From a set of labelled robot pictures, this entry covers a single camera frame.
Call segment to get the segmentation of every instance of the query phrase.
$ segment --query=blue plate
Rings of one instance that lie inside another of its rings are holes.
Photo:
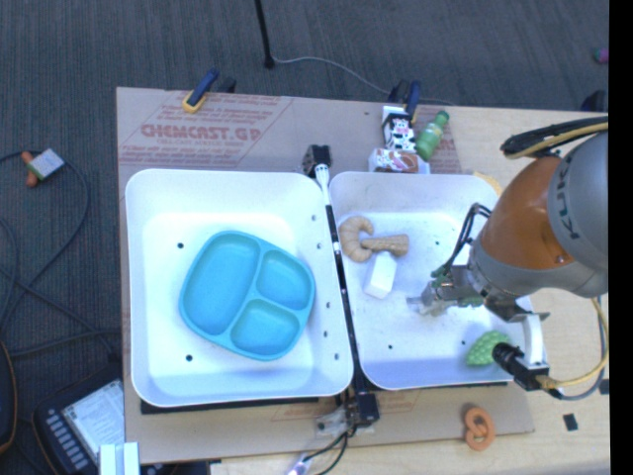
[[[258,360],[288,353],[315,299],[310,269],[282,248],[246,233],[224,231],[202,247],[180,292],[191,330]]]

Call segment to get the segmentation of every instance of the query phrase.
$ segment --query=green bottle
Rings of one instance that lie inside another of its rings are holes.
[[[417,136],[415,140],[415,151],[425,162],[432,157],[437,145],[442,139],[446,122],[448,122],[448,113],[446,111],[440,111],[435,115],[435,119],[426,125],[426,128]]]

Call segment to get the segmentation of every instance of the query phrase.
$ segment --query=white tray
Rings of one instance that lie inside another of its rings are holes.
[[[407,305],[407,297],[418,297],[431,271],[452,253],[471,205],[492,208],[495,190],[472,175],[344,172],[332,179],[330,196],[339,227],[346,218],[362,215],[373,223],[374,236],[409,236],[409,252],[398,258],[392,292],[384,299],[363,292],[371,261],[343,257],[360,364],[367,378],[387,390],[511,380],[496,364],[468,366],[466,354],[490,330],[508,334],[523,348],[521,324],[507,324],[484,307],[452,307],[432,317]],[[473,237],[484,221],[477,217]],[[456,264],[466,263],[469,248]],[[521,306],[531,310],[526,299]]]
[[[296,173],[148,169],[126,188],[132,381],[157,407],[332,396],[353,374],[323,198]],[[220,231],[243,231],[311,269],[313,310],[297,345],[263,362],[192,332],[178,296],[196,254]]]

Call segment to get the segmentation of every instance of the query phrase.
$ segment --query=black pole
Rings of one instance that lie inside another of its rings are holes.
[[[268,31],[266,30],[266,20],[264,18],[264,10],[261,6],[261,0],[255,0],[255,9],[257,10],[257,20],[259,21],[259,30],[261,31],[261,40],[264,43],[264,66],[273,68],[275,60],[270,53],[270,44],[268,43]]]

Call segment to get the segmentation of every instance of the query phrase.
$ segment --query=yellow cable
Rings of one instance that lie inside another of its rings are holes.
[[[505,157],[510,160],[514,160],[516,158],[521,158],[522,156],[530,155],[535,151],[539,151],[544,147],[549,147],[552,145],[564,143],[570,139],[576,138],[578,136],[584,136],[589,134],[595,134],[597,132],[607,131],[609,130],[609,124],[607,123],[599,123],[596,125],[589,125],[587,127],[581,127],[579,129],[575,129],[569,132],[564,132],[562,134],[558,134],[557,136],[552,137],[546,141],[539,142],[531,147],[527,147],[522,151],[518,151],[517,153],[508,154]]]
[[[598,301],[596,300],[596,298],[591,298],[591,302],[593,303],[593,307],[595,308],[596,312],[597,312],[597,316],[601,325],[602,330],[604,331],[604,354],[602,355],[602,358],[600,360],[600,362],[597,364],[597,366],[590,371],[589,373],[578,377],[578,378],[574,378],[571,380],[556,380],[550,376],[547,375],[539,375],[536,377],[536,380],[541,384],[541,387],[543,389],[557,389],[559,387],[569,387],[571,385],[578,385],[581,384],[583,382],[587,382],[587,380],[593,378],[595,375],[597,375],[602,368],[606,365],[606,362],[608,361],[609,358],[609,330],[608,330],[608,325],[607,325],[607,321],[606,321],[606,317],[604,316],[604,312],[602,311],[602,308],[600,307],[600,304],[598,303]]]

